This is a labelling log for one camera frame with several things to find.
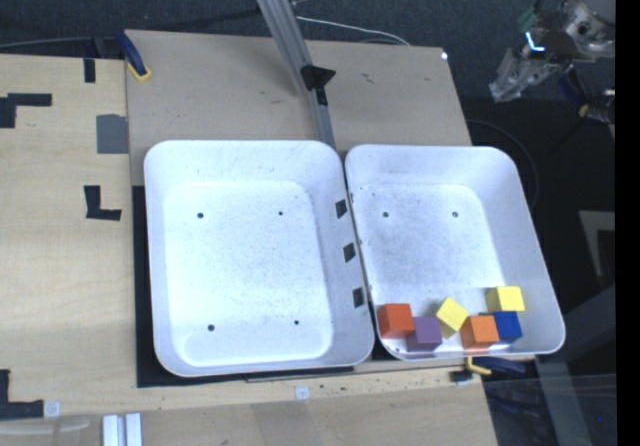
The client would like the brown cardboard board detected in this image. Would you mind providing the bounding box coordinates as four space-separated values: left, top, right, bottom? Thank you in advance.
123 28 532 383

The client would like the purple cube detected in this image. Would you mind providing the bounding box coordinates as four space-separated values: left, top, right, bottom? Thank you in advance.
405 316 444 353

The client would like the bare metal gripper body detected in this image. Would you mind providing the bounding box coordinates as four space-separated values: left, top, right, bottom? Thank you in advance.
518 0 617 68

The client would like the white plastic tray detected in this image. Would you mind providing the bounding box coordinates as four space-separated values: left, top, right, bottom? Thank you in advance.
343 143 567 362
143 139 377 379

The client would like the yellow cube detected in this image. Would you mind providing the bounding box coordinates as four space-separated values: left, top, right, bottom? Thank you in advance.
484 285 527 314
435 296 470 340

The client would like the orange cube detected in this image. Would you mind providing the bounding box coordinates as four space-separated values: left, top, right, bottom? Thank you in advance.
459 314 502 352
376 302 417 341

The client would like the blue cube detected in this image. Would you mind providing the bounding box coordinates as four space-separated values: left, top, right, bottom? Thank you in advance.
492 310 524 343

